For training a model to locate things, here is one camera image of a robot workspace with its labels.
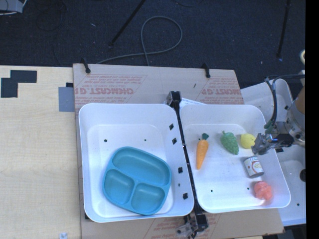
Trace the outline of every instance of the white plastic container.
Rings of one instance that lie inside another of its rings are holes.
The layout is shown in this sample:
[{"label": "white plastic container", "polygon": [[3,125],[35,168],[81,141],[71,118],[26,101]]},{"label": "white plastic container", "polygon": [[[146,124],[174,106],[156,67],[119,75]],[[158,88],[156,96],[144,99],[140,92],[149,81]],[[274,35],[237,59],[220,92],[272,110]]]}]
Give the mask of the white plastic container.
[{"label": "white plastic container", "polygon": [[[283,208],[290,202],[290,192],[273,149],[258,155],[264,174],[250,178],[244,160],[254,155],[240,145],[240,135],[264,132],[262,112],[252,105],[188,105],[180,117],[199,205],[210,213]],[[223,130],[232,132],[239,143],[239,153],[228,152],[221,144]],[[201,169],[196,169],[196,147],[200,136],[209,135],[208,152]],[[263,180],[272,187],[273,198],[255,197],[254,184]]]},{"label": "white plastic container", "polygon": [[[164,104],[87,104],[79,112],[84,209],[99,223],[184,216],[194,206],[175,111]],[[102,190],[113,153],[130,146],[151,153],[171,168],[171,186],[163,207],[140,215],[112,204]]]}]

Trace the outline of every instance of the can label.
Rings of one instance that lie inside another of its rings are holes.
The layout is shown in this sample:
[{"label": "can label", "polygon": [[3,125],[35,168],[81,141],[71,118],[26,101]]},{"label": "can label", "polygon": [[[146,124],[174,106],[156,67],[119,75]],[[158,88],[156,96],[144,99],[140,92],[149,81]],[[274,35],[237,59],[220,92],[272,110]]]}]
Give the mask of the can label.
[{"label": "can label", "polygon": [[257,156],[252,156],[245,159],[244,164],[251,178],[255,178],[264,174],[264,170]]}]

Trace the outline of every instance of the orange carrot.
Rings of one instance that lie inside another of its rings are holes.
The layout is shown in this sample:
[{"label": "orange carrot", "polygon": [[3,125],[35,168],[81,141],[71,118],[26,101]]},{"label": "orange carrot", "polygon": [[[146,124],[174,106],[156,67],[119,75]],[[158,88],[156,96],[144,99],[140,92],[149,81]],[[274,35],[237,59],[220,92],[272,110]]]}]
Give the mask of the orange carrot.
[{"label": "orange carrot", "polygon": [[208,134],[204,133],[202,134],[202,140],[200,140],[197,144],[197,150],[196,150],[196,167],[197,169],[200,169],[204,158],[206,156],[207,150],[208,150],[208,141],[207,138],[209,137]]}]

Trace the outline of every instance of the yellow lemon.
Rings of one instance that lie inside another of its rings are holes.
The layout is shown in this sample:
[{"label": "yellow lemon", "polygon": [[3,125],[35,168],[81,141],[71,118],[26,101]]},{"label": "yellow lemon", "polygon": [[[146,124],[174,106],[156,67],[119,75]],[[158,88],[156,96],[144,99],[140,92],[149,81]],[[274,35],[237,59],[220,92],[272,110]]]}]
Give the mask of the yellow lemon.
[{"label": "yellow lemon", "polygon": [[250,149],[255,145],[256,138],[250,133],[244,133],[240,135],[240,143],[245,149]]}]

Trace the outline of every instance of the green vegetable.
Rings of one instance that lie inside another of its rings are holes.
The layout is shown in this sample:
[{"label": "green vegetable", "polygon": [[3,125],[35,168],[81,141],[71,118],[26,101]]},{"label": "green vegetable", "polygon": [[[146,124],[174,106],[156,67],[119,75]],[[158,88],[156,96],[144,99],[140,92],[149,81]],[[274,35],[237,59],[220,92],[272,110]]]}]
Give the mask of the green vegetable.
[{"label": "green vegetable", "polygon": [[239,146],[236,137],[233,133],[223,131],[223,135],[220,138],[221,143],[223,146],[230,152],[235,155],[238,155]]}]

